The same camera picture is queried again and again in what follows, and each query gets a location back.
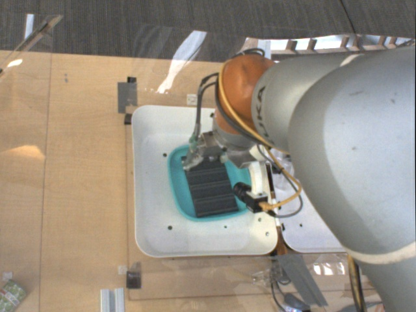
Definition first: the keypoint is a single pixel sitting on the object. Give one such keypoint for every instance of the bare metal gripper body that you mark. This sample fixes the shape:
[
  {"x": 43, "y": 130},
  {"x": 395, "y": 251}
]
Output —
[{"x": 211, "y": 143}]

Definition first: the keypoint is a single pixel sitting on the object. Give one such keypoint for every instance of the black cylinder on white bracket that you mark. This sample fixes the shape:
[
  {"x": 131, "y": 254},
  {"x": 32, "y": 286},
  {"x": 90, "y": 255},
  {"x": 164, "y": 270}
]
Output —
[{"x": 258, "y": 182}]

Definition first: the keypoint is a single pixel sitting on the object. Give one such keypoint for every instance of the black ribbed block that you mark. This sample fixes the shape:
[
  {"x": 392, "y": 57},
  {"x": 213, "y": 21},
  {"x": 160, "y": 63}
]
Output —
[{"x": 213, "y": 190}]

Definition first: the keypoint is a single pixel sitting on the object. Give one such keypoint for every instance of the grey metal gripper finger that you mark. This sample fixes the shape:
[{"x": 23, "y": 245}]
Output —
[
  {"x": 191, "y": 162},
  {"x": 218, "y": 158}
]

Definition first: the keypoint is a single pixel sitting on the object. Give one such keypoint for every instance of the green and white packet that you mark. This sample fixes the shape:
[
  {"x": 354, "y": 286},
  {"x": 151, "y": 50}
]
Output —
[{"x": 10, "y": 296}]

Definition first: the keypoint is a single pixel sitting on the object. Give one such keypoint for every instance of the blue divided plate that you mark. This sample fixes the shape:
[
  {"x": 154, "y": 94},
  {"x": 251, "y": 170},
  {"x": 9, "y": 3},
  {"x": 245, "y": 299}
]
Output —
[{"x": 177, "y": 177}]

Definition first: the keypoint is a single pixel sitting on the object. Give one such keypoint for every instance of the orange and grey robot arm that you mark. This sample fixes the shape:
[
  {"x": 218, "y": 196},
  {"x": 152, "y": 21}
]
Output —
[{"x": 341, "y": 135}]

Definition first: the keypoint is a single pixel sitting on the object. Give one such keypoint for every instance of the white plastic tray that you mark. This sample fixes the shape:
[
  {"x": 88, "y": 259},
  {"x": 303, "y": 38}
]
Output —
[
  {"x": 308, "y": 229},
  {"x": 156, "y": 206}
]

